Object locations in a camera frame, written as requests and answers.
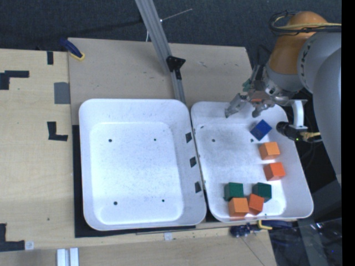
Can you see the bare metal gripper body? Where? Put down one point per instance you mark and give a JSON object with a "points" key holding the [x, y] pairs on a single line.
{"points": [[260, 95]]}

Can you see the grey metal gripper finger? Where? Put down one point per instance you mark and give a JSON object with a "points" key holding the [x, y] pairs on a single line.
{"points": [[260, 109], [235, 104]]}

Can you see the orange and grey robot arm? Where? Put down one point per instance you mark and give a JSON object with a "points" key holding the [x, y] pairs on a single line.
{"points": [[321, 65]]}

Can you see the blue cube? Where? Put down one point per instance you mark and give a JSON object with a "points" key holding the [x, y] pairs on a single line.
{"points": [[260, 130]]}

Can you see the orange cube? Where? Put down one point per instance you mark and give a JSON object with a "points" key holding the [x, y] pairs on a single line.
{"points": [[238, 206], [274, 171], [255, 203], [269, 150]]}

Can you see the white plastic tray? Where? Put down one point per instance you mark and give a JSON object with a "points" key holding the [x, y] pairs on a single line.
{"points": [[133, 170], [230, 159]]}

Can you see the green cube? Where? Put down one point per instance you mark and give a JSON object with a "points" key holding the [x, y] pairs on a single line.
{"points": [[233, 191], [263, 190]]}

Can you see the pale wood board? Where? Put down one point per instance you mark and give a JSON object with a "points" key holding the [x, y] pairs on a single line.
{"points": [[122, 71]]}

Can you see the black cylinder on white bracket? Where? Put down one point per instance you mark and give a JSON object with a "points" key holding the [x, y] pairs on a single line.
{"points": [[288, 130]]}

